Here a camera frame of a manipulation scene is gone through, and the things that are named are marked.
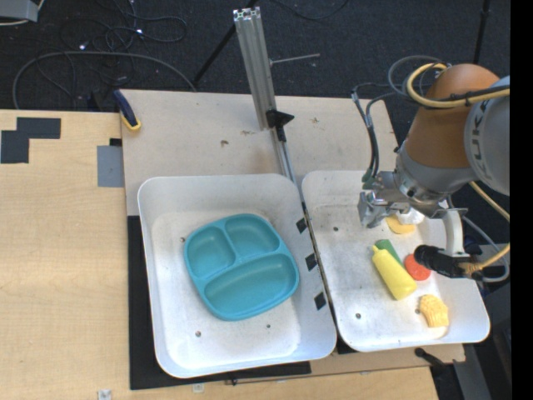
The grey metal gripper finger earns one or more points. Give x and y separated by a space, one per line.
385 211
366 208

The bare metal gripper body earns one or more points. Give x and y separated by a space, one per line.
399 190

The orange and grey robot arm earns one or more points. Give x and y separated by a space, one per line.
441 140

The yellow round biscuit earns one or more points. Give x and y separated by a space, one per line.
399 226

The white lumpy object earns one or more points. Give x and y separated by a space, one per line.
411 216

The green bottle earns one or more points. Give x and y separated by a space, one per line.
390 248

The yellow squeeze bottle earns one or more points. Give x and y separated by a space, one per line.
393 275

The white plastic tray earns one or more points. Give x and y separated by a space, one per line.
166 265
354 273

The red round slice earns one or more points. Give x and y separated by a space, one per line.
414 270

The thin black and white rod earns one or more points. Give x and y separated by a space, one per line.
287 163

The blue divided plate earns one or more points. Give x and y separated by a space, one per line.
241 281

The pale wood board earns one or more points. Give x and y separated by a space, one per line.
200 140

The black cylinder on white bracket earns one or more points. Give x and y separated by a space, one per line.
437 261

